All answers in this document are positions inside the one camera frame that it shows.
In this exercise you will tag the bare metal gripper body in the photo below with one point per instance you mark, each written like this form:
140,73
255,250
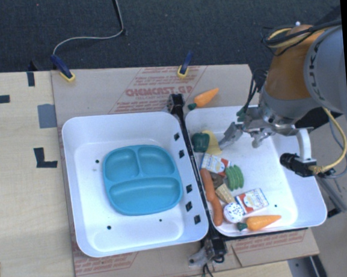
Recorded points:
261,121

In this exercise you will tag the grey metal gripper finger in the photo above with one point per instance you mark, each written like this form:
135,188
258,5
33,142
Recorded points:
258,140
230,135

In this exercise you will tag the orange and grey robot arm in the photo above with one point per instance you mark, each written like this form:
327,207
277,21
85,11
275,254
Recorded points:
289,76

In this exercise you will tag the pale yellow banana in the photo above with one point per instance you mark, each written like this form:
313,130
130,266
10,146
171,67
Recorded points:
214,145

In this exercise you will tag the green bell pepper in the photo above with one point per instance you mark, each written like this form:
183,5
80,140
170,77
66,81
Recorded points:
200,142

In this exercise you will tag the white and red carton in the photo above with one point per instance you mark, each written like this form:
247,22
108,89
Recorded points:
213,163
253,201

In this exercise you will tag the green pea pod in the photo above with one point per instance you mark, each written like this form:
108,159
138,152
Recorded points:
235,177

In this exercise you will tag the orange carrot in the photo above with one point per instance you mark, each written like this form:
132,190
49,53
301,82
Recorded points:
206,97
262,222

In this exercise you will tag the white plastic tray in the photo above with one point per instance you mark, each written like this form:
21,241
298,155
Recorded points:
285,179
94,232

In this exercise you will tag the thin black rod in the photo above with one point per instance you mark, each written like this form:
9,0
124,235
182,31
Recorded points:
194,169

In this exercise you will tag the brown ice cream cone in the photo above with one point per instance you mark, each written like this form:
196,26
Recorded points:
224,192

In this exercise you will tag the orange sausage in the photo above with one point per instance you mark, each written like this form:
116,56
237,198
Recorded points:
210,192

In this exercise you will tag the white dotted round biscuit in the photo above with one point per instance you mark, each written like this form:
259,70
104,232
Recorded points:
233,212

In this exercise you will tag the blue divided plate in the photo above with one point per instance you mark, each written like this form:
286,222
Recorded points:
142,179

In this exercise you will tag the brown cardboard board red print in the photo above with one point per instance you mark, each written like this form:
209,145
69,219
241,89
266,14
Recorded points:
97,90

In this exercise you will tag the black cylinder on white bracket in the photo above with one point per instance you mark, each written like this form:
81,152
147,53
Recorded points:
297,161

